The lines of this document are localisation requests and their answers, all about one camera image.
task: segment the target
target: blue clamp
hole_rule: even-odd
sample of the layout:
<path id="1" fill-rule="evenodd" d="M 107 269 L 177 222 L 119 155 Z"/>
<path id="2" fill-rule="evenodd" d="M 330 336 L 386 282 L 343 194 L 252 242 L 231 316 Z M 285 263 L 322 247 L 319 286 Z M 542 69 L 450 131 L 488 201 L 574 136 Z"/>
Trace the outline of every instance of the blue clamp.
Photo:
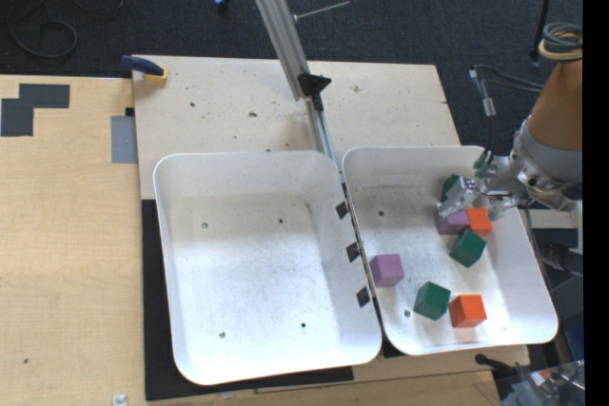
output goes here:
<path id="1" fill-rule="evenodd" d="M 130 69 L 144 73 L 144 79 L 152 82 L 165 82 L 167 69 L 138 56 L 124 55 L 121 58 L 121 69 Z"/>

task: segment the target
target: metal bracket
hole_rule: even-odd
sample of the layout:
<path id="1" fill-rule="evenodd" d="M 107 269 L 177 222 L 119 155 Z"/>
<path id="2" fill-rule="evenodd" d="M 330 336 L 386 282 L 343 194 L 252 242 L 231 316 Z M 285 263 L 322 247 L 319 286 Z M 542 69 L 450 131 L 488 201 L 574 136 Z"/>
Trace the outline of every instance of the metal bracket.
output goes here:
<path id="1" fill-rule="evenodd" d="M 446 192 L 446 200 L 438 207 L 438 214 L 445 219 L 448 215 L 464 210 L 478 197 L 478 183 L 460 176 Z"/>
<path id="2" fill-rule="evenodd" d="M 311 73 L 303 73 L 298 77 L 298 81 L 301 84 L 304 96 L 311 97 L 315 109 L 324 110 L 321 93 L 324 88 L 332 83 L 332 80 Z"/>
<path id="3" fill-rule="evenodd" d="M 112 406 L 128 406 L 127 395 L 112 396 Z"/>

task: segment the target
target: purple cube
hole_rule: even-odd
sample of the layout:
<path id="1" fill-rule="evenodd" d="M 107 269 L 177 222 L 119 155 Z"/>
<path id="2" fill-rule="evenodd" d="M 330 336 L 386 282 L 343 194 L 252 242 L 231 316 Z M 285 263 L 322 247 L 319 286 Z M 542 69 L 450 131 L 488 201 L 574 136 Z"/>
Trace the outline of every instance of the purple cube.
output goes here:
<path id="1" fill-rule="evenodd" d="M 436 210 L 434 218 L 440 235 L 459 235 L 463 230 L 469 227 L 469 219 L 467 218 L 467 212 L 465 212 L 465 210 L 451 213 L 445 219 L 443 219 L 438 213 L 438 210 Z"/>
<path id="2" fill-rule="evenodd" d="M 377 286 L 395 286 L 403 279 L 400 254 L 380 254 L 370 261 L 372 278 Z"/>

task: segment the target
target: wooden block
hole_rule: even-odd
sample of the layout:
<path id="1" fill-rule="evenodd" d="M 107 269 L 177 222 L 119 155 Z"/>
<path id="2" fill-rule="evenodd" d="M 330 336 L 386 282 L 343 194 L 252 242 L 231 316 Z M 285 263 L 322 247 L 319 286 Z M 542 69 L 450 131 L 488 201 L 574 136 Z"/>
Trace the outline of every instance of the wooden block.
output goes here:
<path id="1" fill-rule="evenodd" d="M 471 267 L 482 255 L 486 241 L 465 229 L 453 243 L 448 255 L 465 267 Z"/>
<path id="2" fill-rule="evenodd" d="M 459 295 L 448 303 L 450 320 L 455 328 L 473 328 L 486 320 L 480 295 Z"/>
<path id="3" fill-rule="evenodd" d="M 448 193 L 448 190 L 453 187 L 453 185 L 459 180 L 459 178 L 460 176 L 458 174 L 452 174 L 442 184 L 442 194 L 440 195 L 441 202 L 446 200 L 446 193 Z"/>
<path id="4" fill-rule="evenodd" d="M 419 288 L 413 310 L 429 319 L 438 319 L 448 309 L 450 290 L 428 281 Z"/>
<path id="5" fill-rule="evenodd" d="M 380 254 L 370 261 L 370 270 L 377 286 L 395 286 L 403 279 L 400 254 Z"/>
<path id="6" fill-rule="evenodd" d="M 451 213 L 445 219 L 436 210 L 434 219 L 440 235 L 460 235 L 463 230 L 469 228 L 469 219 L 464 210 Z"/>
<path id="7" fill-rule="evenodd" d="M 478 237 L 484 237 L 493 229 L 493 224 L 488 220 L 486 208 L 465 208 L 469 229 Z"/>

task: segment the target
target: white plastic tray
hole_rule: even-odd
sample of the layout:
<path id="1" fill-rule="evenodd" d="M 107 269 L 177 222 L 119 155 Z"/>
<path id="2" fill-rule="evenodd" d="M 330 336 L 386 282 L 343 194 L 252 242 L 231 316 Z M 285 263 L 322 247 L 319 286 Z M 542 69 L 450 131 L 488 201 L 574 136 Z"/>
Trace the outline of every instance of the white plastic tray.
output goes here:
<path id="1" fill-rule="evenodd" d="M 154 170 L 173 352 L 211 385 L 365 363 L 382 333 L 338 168 L 317 151 L 174 154 Z"/>
<path id="2" fill-rule="evenodd" d="M 493 222 L 481 259 L 466 268 L 448 256 L 455 236 L 434 222 L 442 183 L 453 173 L 472 178 L 481 147 L 359 147 L 343 168 L 370 261 L 400 254 L 404 279 L 376 293 L 387 338 L 400 351 L 423 355 L 495 345 L 545 343 L 558 320 L 517 209 Z M 481 294 L 488 316 L 474 328 L 452 327 L 448 312 L 434 321 L 413 312 L 417 291 L 431 280 L 459 294 Z"/>

